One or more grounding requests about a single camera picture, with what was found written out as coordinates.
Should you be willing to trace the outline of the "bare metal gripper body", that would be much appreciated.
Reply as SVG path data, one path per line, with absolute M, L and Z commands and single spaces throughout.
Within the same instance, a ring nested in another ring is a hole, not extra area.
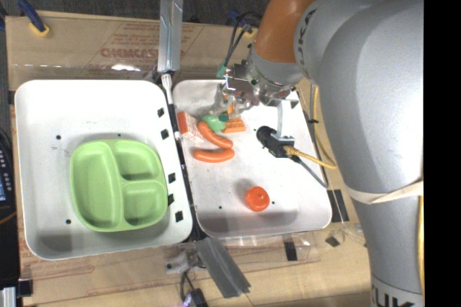
M 254 106 L 276 106 L 279 100 L 287 98 L 292 92 L 292 86 L 272 81 L 250 60 L 234 63 L 227 68 L 224 77 L 226 94 Z

